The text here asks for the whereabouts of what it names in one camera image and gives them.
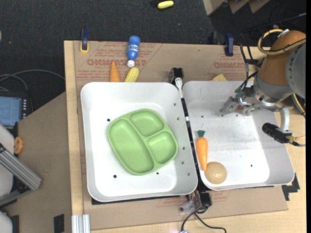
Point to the black cylinder on white bracket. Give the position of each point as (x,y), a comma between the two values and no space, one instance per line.
(274,131)

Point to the blue bottle with white cap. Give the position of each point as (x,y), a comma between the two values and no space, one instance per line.
(133,50)

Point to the orange pretzel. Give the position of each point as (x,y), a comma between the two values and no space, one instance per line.
(18,144)

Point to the beige egg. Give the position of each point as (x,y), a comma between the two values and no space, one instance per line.
(215,173)

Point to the yellow oblong toy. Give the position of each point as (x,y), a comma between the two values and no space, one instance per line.
(165,4)

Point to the brown cardboard board red print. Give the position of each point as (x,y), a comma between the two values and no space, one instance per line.
(145,215)

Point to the yellow corn cob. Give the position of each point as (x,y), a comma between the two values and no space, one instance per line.
(132,74)

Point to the yellow cheese wedge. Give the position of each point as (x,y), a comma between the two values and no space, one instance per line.
(219,78)

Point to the orange carrot with green top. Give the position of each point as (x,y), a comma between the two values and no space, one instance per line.
(202,147)

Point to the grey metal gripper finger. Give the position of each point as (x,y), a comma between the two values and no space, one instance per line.
(248,110)
(229,105)

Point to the green divided plate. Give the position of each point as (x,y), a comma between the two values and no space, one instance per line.
(142,142)

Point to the plain orange carrot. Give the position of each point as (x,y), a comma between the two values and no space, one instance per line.
(114,74)

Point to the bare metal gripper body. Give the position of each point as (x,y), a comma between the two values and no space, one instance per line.
(263,102)

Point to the thin black and white rod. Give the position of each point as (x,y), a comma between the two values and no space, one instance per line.
(187,115)

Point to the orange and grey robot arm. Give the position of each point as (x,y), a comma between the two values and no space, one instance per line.
(277,67)

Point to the white plastic tray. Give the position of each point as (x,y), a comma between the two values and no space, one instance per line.
(238,142)
(136,188)

